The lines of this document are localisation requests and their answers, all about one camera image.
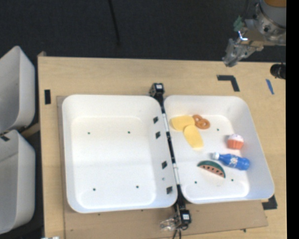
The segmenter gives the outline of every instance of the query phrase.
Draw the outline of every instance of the watermelon slice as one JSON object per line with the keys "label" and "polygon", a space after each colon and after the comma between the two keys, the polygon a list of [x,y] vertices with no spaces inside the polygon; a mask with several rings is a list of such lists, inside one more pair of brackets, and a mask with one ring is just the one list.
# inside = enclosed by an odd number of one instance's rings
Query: watermelon slice
{"label": "watermelon slice", "polygon": [[215,173],[223,178],[226,177],[224,169],[214,161],[210,161],[210,160],[200,161],[197,166],[209,172]]}

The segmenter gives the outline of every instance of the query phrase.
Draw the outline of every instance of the bottle cap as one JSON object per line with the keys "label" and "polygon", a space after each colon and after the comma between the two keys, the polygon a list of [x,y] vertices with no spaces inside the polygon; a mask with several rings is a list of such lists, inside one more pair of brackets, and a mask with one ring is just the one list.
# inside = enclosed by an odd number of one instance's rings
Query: bottle cap
{"label": "bottle cap", "polygon": [[219,153],[218,152],[212,153],[211,158],[215,159],[215,160],[218,160],[219,159]]}

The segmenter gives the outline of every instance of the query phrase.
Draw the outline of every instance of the blue bottle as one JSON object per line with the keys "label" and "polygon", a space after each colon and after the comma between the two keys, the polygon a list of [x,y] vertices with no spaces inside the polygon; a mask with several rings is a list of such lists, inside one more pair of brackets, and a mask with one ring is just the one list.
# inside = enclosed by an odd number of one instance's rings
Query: blue bottle
{"label": "blue bottle", "polygon": [[218,152],[215,152],[211,155],[211,158],[220,160],[224,165],[237,168],[239,170],[247,170],[250,164],[249,159],[233,154],[219,154]]}

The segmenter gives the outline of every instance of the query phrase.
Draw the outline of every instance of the yellow chip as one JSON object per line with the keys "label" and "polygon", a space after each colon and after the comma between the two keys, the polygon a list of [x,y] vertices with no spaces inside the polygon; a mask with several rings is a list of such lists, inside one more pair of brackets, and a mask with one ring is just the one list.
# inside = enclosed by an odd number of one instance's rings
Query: yellow chip
{"label": "yellow chip", "polygon": [[183,131],[188,125],[195,125],[195,120],[192,116],[183,115],[174,117],[170,120],[172,126],[177,131]]}
{"label": "yellow chip", "polygon": [[201,148],[204,146],[203,139],[195,125],[188,125],[184,128],[184,136],[189,145],[193,148]]}

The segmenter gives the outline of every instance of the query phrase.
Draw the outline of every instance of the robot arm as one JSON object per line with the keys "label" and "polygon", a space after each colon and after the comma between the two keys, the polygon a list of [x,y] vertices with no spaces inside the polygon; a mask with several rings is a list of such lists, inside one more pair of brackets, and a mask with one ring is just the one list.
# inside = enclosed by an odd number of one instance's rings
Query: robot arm
{"label": "robot arm", "polygon": [[286,45],[287,0],[260,0],[254,18],[245,19],[249,3],[246,0],[242,16],[234,23],[237,39],[229,39],[226,55],[222,58],[228,67],[235,66],[255,51],[263,50],[264,46]]}

